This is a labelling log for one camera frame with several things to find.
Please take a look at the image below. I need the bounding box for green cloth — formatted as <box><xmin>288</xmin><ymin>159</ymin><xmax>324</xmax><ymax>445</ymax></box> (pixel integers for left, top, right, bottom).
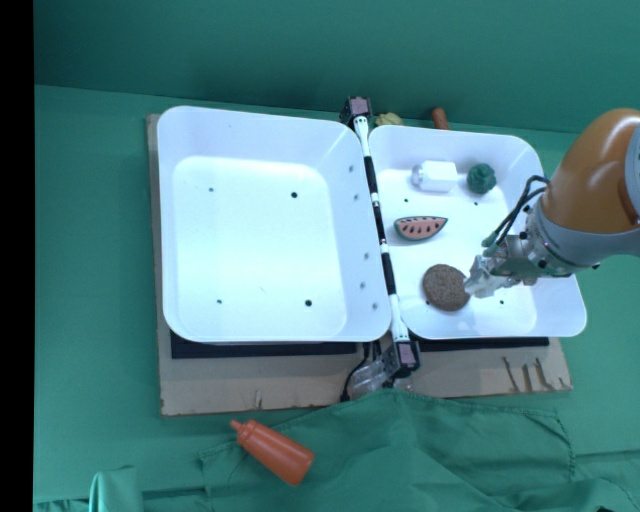
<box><xmin>198</xmin><ymin>388</ymin><xmax>640</xmax><ymax>512</ymax></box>

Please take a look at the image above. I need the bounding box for white plastic bottle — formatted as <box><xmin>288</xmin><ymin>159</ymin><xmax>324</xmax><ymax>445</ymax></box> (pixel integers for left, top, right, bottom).
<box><xmin>411</xmin><ymin>159</ymin><xmax>460</xmax><ymax>193</ymax></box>

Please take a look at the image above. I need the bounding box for white plastic tray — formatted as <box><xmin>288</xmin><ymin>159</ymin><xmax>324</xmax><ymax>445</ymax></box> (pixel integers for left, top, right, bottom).
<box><xmin>367</xmin><ymin>123</ymin><xmax>588</xmax><ymax>342</ymax></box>
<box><xmin>156</xmin><ymin>104</ymin><xmax>393</xmax><ymax>346</ymax></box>

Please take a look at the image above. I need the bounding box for brown round biscuit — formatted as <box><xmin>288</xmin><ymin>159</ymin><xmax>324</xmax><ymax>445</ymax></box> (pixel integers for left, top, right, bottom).
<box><xmin>421</xmin><ymin>263</ymin><xmax>472</xmax><ymax>313</ymax></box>

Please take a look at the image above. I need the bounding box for black and white thin rod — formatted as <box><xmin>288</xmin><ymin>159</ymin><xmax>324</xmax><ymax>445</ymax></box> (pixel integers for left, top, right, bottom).
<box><xmin>352</xmin><ymin>115</ymin><xmax>412</xmax><ymax>347</ymax></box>

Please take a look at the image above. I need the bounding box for red watermelon slice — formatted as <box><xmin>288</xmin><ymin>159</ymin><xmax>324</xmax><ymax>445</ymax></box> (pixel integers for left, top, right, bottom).
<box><xmin>393</xmin><ymin>215</ymin><xmax>449</xmax><ymax>243</ymax></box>

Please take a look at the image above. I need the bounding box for green broccoli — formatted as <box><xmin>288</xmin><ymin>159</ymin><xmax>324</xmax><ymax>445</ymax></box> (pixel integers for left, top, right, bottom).
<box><xmin>465</xmin><ymin>162</ymin><xmax>498</xmax><ymax>194</ymax></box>

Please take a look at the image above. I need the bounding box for black block with wires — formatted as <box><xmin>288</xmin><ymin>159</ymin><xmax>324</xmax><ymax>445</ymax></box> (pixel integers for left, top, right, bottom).
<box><xmin>339</xmin><ymin>95</ymin><xmax>375</xmax><ymax>125</ymax></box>
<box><xmin>383</xmin><ymin>340</ymin><xmax>422</xmax><ymax>379</ymax></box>

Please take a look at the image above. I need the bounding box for orange squeeze bottle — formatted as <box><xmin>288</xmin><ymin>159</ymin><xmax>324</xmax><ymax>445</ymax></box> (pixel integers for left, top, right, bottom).
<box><xmin>229</xmin><ymin>419</ymin><xmax>317</xmax><ymax>488</ymax></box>

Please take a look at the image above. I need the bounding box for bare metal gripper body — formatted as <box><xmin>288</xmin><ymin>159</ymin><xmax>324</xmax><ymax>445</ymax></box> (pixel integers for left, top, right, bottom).
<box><xmin>491</xmin><ymin>227</ymin><xmax>574</xmax><ymax>289</ymax></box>

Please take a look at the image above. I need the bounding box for brown cardboard board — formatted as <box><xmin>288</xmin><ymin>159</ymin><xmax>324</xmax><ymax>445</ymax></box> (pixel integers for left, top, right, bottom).
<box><xmin>146</xmin><ymin>113</ymin><xmax>574</xmax><ymax>418</ymax></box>

